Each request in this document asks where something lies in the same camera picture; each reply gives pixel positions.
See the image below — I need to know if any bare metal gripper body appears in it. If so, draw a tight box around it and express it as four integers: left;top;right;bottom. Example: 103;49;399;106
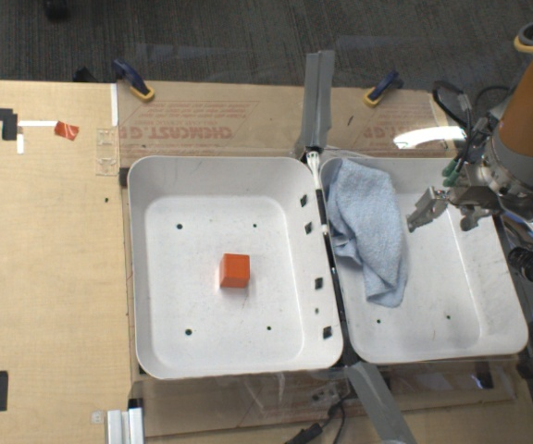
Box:
447;160;533;217

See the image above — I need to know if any orange cube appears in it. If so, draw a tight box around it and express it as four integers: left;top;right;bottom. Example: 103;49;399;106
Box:
218;253;252;290

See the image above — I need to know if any white plastic tray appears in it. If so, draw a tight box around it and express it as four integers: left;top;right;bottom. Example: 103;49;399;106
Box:
318;155;529;366
127;154;345;381

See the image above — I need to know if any brown cardboard board, red print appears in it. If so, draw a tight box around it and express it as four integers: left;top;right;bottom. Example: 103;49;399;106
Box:
117;80;533;438

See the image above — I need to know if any light blue towel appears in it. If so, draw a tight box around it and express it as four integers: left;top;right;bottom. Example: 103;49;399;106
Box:
326;157;409;309

